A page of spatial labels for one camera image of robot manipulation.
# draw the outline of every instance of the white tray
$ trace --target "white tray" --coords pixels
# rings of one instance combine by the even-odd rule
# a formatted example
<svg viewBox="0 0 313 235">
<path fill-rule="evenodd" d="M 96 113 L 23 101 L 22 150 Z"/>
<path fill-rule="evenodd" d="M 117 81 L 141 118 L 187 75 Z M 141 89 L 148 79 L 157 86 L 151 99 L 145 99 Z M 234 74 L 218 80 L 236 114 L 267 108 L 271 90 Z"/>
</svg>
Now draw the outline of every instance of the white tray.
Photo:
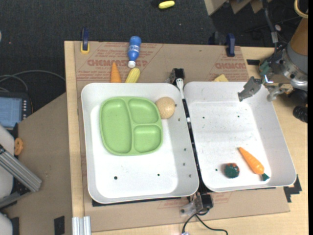
<svg viewBox="0 0 313 235">
<path fill-rule="evenodd" d="M 84 117 L 88 190 L 103 204 L 190 196 L 199 178 L 178 89 L 166 83 L 91 83 L 81 93 Z M 139 96 L 156 102 L 163 96 L 177 104 L 174 115 L 162 120 L 163 144 L 154 153 L 117 156 L 102 143 L 100 105 L 115 96 Z"/>
<path fill-rule="evenodd" d="M 201 175 L 212 191 L 292 185 L 296 172 L 268 91 L 263 86 L 240 102 L 244 82 L 190 82 L 184 87 Z M 262 181 L 238 151 L 243 147 L 265 167 Z M 224 165 L 236 163 L 237 178 L 224 175 Z"/>
</svg>

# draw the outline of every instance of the wooden table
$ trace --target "wooden table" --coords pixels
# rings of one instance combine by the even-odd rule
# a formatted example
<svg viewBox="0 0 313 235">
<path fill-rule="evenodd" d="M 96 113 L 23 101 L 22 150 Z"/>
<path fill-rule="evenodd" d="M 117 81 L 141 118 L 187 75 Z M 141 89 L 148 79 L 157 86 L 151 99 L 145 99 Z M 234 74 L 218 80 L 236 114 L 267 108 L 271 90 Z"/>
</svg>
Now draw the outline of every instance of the wooden table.
<svg viewBox="0 0 313 235">
<path fill-rule="evenodd" d="M 242 47 L 243 56 L 246 59 L 262 60 L 272 54 L 271 48 Z M 79 143 L 79 123 L 77 116 L 77 90 L 75 73 L 74 42 L 65 42 L 65 61 L 67 78 L 67 111 L 68 133 L 70 152 L 71 195 L 73 217 L 83 217 L 84 201 L 82 186 L 81 154 Z M 255 66 L 246 63 L 250 76 L 258 76 Z M 302 191 L 298 195 L 292 195 L 290 212 L 238 217 L 207 221 L 213 228 L 226 229 L 230 235 L 264 235 L 264 234 L 308 234 L 308 132 L 307 124 L 292 116 L 294 105 L 286 98 L 278 97 L 273 102 L 287 146 L 291 153 L 296 172 L 299 176 Z M 118 231 L 97 232 L 97 235 L 161 235 L 181 233 L 183 224 L 163 225 L 156 227 L 144 227 L 123 229 Z M 200 222 L 190 222 L 187 231 L 195 235 L 223 234 L 222 232 L 208 231 Z"/>
</svg>

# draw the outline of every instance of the corn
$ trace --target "corn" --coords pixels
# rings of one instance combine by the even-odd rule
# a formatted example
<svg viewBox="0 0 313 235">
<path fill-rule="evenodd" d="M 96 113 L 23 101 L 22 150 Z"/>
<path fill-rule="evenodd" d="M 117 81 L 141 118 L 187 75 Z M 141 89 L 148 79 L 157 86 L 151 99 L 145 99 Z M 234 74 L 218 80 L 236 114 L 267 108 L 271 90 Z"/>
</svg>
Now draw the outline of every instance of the corn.
<svg viewBox="0 0 313 235">
<path fill-rule="evenodd" d="M 125 83 L 136 83 L 140 76 L 140 69 L 132 68 L 131 71 L 128 73 Z"/>
</svg>

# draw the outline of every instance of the blue clamp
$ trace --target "blue clamp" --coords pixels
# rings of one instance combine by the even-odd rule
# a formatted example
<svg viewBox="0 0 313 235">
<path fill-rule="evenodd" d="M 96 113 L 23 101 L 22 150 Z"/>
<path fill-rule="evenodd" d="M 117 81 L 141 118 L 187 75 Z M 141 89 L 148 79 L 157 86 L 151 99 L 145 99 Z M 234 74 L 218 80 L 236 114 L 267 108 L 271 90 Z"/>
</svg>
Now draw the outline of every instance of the blue clamp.
<svg viewBox="0 0 313 235">
<path fill-rule="evenodd" d="M 226 36 L 226 53 L 228 57 L 235 56 L 235 36 L 231 33 L 228 33 Z"/>
<path fill-rule="evenodd" d="M 80 51 L 83 54 L 88 54 L 89 50 L 90 50 L 89 43 L 88 43 L 88 37 L 89 37 L 89 32 L 88 32 L 88 30 L 85 27 L 83 27 L 83 30 L 82 30 L 82 43 L 81 43 L 81 46 L 80 46 Z"/>
</svg>

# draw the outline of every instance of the digital screen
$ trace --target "digital screen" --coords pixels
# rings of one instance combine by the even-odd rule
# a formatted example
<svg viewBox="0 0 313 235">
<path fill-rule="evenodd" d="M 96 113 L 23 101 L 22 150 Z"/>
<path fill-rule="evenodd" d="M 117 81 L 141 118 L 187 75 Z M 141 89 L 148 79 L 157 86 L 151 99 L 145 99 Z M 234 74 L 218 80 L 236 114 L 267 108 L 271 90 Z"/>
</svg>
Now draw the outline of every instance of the digital screen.
<svg viewBox="0 0 313 235">
<path fill-rule="evenodd" d="M 0 97 L 0 124 L 4 128 L 13 128 L 22 120 L 22 99 Z"/>
</svg>

